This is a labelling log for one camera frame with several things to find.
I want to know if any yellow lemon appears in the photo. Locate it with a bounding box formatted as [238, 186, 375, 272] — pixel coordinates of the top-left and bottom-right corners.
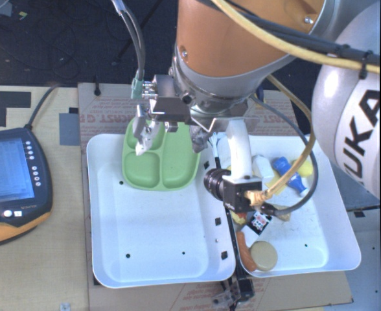
[293, 159, 314, 179]

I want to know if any black block with thin wires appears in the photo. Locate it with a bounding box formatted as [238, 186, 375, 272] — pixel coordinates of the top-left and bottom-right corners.
[235, 277, 256, 301]

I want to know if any orange sausage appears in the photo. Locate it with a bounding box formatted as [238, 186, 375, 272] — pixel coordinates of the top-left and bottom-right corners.
[236, 231, 258, 272]

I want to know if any thin black and white rod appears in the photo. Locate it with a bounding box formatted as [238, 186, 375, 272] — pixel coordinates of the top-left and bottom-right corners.
[209, 133, 245, 282]

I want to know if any brown cardboard board red print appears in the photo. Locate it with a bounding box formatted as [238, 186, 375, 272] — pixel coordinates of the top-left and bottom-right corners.
[76, 82, 354, 311]

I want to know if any white plastic tray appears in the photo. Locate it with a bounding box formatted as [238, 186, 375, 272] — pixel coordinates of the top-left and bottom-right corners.
[86, 133, 237, 289]
[209, 134, 362, 279]

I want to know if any beige round biscuit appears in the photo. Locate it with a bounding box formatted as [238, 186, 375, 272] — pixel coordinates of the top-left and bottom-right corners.
[249, 240, 279, 273]

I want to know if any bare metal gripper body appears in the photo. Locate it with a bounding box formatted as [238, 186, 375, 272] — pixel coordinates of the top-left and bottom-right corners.
[141, 75, 198, 133]

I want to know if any black cylinder on white bracket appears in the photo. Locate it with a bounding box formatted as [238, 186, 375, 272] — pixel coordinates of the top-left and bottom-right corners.
[203, 117, 263, 213]

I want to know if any green divided plate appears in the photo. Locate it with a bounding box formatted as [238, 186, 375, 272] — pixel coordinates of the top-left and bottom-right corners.
[121, 116, 202, 192]

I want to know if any black and white packet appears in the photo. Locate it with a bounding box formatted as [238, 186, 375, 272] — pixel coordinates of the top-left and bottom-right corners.
[244, 210, 273, 236]

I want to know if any blue and white bottle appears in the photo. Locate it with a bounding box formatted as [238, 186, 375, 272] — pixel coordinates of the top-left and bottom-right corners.
[271, 156, 309, 197]

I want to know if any yellow banana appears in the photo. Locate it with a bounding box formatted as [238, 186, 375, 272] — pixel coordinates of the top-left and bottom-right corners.
[264, 172, 289, 194]

